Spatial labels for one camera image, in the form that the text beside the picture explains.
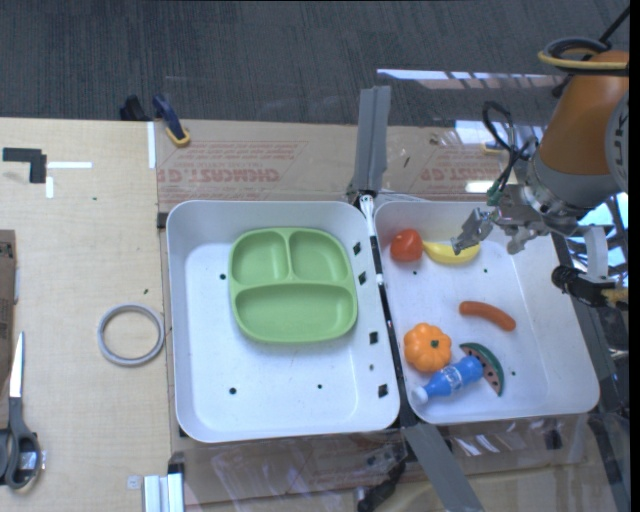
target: watermelon slice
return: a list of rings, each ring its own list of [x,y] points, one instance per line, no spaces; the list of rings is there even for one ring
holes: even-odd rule
[[[504,372],[498,358],[484,345],[480,343],[463,343],[460,348],[465,354],[475,356],[482,363],[484,379],[489,383],[498,396],[502,395],[504,388]]]

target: yellow cable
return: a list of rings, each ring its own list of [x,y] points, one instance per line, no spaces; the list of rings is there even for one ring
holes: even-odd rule
[[[552,66],[561,68],[573,68],[573,69],[589,69],[596,70],[623,70],[627,68],[627,62],[591,62],[591,61],[576,61],[571,59],[557,59],[550,57],[543,51],[538,52],[538,59]]]

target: blue and yellow clamp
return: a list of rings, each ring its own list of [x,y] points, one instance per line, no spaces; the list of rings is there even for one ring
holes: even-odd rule
[[[191,141],[189,132],[182,127],[173,107],[162,94],[153,97],[153,106],[156,108],[157,116],[164,120],[165,130],[171,141],[178,147],[189,144]]]

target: bottle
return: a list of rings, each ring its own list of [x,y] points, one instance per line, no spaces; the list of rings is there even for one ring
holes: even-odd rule
[[[417,386],[411,392],[414,402],[426,404],[434,396],[449,396],[463,387],[480,380],[484,374],[482,363],[475,356],[465,356],[433,374],[426,386]]]

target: toy food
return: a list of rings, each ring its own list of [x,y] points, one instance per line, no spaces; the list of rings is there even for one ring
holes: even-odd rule
[[[498,396],[501,396],[502,389],[504,388],[504,372],[502,371],[500,361],[493,355],[493,352],[479,343],[463,343],[460,345],[460,348],[465,354],[478,358],[482,363],[484,379],[491,385],[491,389],[493,389]]]
[[[422,257],[422,238],[415,229],[403,229],[391,241],[391,257],[396,261],[416,261]]]
[[[479,316],[493,322],[505,331],[513,331],[516,328],[516,321],[501,309],[473,300],[465,300],[460,303],[458,310],[462,315]]]
[[[451,360],[451,338],[440,328],[419,323],[404,335],[404,356],[421,372],[435,372]]]
[[[461,263],[467,263],[475,258],[480,251],[480,244],[463,249],[458,255],[453,252],[453,247],[451,247],[450,244],[422,242],[422,247],[429,258],[445,265],[460,265]]]
[[[411,396],[419,404],[425,404],[433,396],[449,396],[462,390],[472,382],[483,377],[480,360],[473,356],[465,356],[460,361],[438,370],[426,386],[418,386],[411,391]]]

